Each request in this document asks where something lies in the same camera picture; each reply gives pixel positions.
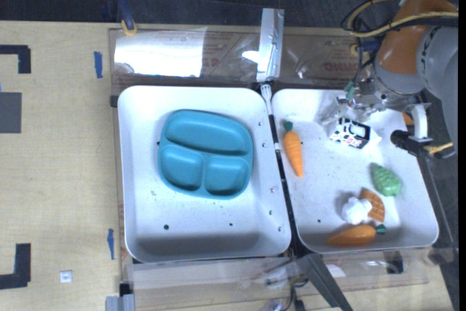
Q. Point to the black and white carton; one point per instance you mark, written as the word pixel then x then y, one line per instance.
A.
pixel 349 136

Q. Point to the green grapes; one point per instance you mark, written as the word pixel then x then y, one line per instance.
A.
pixel 386 180

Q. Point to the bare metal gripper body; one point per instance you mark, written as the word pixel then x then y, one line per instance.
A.
pixel 378 94

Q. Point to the white cauliflower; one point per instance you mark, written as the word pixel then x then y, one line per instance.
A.
pixel 355 211

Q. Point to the black cylinder on white bracket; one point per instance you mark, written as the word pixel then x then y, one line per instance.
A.
pixel 411 141

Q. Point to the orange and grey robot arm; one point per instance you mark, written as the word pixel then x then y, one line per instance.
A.
pixel 407 47

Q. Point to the orange carrot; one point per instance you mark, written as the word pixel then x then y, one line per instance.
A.
pixel 355 235
pixel 294 153

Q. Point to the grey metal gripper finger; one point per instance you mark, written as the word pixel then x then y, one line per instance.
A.
pixel 361 111
pixel 344 101

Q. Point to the small orange toy food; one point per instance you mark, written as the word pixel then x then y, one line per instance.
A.
pixel 407 119

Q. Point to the blue divided plate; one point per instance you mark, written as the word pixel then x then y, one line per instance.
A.
pixel 204 153

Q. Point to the white plastic tray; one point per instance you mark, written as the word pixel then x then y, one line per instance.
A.
pixel 335 171
pixel 204 226

